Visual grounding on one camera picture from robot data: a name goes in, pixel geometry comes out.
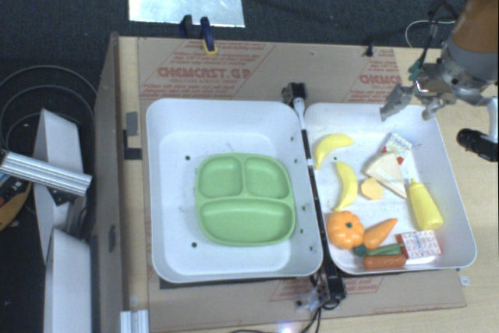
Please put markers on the brown cardboard board red print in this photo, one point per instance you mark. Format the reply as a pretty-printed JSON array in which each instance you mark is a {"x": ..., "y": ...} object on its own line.
[{"x": 249, "y": 66}]

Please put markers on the yellow squeeze bottle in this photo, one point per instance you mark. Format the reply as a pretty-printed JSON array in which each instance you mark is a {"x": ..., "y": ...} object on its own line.
[{"x": 424, "y": 206}]

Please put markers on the green bean pod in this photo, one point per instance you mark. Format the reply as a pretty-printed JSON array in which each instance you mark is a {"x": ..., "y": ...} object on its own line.
[{"x": 386, "y": 249}]

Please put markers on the white plastic tray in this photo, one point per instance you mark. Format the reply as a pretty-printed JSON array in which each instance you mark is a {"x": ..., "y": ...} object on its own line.
[
  {"x": 448, "y": 183},
  {"x": 175, "y": 183}
]

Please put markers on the thin black and white rod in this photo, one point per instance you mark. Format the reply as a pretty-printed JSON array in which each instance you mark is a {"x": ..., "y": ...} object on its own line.
[{"x": 310, "y": 171}]

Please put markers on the orange pumpkin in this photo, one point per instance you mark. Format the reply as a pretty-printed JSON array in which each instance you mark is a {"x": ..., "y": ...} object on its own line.
[{"x": 344, "y": 229}]

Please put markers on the pale yellow cheese wedge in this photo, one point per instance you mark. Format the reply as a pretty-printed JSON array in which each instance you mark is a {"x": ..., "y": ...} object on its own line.
[{"x": 386, "y": 171}]

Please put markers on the orange carrot with green top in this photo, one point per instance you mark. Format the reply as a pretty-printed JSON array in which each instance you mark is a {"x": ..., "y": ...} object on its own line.
[{"x": 380, "y": 232}]

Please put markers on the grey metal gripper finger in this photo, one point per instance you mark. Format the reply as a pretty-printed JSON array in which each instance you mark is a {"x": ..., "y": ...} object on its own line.
[
  {"x": 430, "y": 110},
  {"x": 394, "y": 102}
]

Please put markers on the green divided plate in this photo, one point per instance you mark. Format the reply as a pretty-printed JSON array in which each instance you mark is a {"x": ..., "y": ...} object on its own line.
[{"x": 243, "y": 202}]

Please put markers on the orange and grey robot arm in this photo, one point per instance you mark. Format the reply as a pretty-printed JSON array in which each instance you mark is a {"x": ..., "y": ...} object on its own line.
[{"x": 473, "y": 23}]

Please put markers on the white and red packet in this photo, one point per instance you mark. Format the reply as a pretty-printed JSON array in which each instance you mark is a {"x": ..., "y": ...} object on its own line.
[{"x": 397, "y": 144}]

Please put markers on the yellow round biscuit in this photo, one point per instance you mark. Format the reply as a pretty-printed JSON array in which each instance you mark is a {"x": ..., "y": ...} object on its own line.
[{"x": 371, "y": 189}]

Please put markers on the orange sausage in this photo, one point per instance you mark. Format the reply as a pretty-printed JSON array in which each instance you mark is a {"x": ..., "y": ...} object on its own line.
[{"x": 384, "y": 262}]

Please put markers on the yellow banana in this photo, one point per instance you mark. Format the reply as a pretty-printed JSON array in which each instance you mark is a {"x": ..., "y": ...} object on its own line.
[
  {"x": 329, "y": 144},
  {"x": 347, "y": 185}
]

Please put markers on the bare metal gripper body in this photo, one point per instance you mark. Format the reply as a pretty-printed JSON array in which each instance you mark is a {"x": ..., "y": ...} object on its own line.
[{"x": 432, "y": 83}]

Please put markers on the black cylinder on white bracket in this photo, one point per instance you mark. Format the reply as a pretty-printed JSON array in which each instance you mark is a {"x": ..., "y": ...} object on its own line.
[{"x": 478, "y": 145}]

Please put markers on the red and white carton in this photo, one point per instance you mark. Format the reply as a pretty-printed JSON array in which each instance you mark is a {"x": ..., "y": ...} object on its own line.
[{"x": 419, "y": 243}]

